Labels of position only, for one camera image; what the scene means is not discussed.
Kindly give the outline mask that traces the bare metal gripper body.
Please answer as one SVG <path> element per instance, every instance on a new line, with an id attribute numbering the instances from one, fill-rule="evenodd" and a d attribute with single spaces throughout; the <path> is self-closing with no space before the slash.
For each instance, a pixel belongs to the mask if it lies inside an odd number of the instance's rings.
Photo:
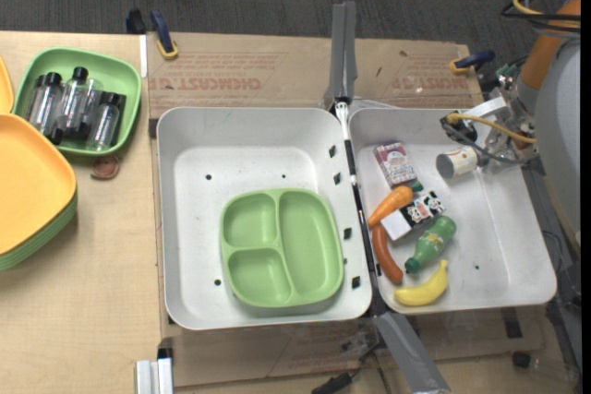
<path id="1" fill-rule="evenodd" d="M 480 105 L 480 160 L 487 171 L 510 166 L 526 167 L 539 161 L 538 146 L 532 136 L 533 122 L 499 96 Z"/>

